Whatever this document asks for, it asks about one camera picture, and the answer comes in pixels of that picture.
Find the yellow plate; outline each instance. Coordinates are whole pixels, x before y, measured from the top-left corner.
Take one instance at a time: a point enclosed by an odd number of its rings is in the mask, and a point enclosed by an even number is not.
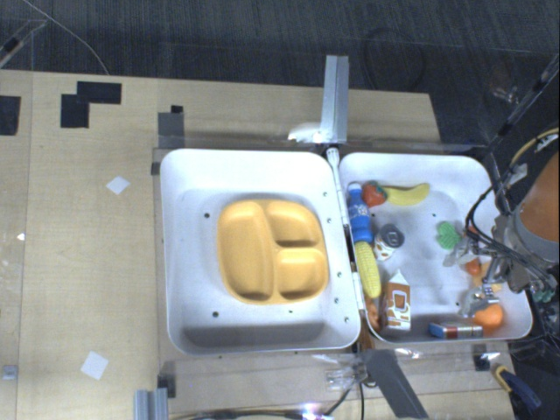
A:
[[[246,199],[218,220],[218,258],[227,290],[242,302],[303,301],[328,283],[319,220],[306,207],[276,199]]]

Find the can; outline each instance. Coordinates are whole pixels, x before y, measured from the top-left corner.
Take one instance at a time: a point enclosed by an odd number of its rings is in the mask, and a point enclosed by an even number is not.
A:
[[[404,234],[395,224],[386,224],[375,236],[374,254],[380,262],[388,260],[404,244]]]
[[[463,338],[481,338],[482,326],[462,322],[430,322],[430,334],[444,340],[458,340]]]

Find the blue bottle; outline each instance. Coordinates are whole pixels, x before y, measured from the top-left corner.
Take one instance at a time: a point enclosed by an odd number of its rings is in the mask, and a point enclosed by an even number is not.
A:
[[[374,234],[369,221],[369,208],[361,198],[361,185],[357,183],[348,186],[348,217],[352,229],[353,242],[373,242]]]

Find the chocolate milk carton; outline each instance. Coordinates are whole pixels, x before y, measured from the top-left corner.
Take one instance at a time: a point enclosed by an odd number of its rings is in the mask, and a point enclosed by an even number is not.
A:
[[[383,326],[387,331],[410,330],[410,286],[400,269],[385,284]]]

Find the orange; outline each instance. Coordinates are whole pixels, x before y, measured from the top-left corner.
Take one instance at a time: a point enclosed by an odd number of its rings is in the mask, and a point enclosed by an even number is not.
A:
[[[504,311],[499,304],[491,304],[486,309],[476,311],[474,323],[482,326],[485,331],[492,331],[498,328],[504,320]]]

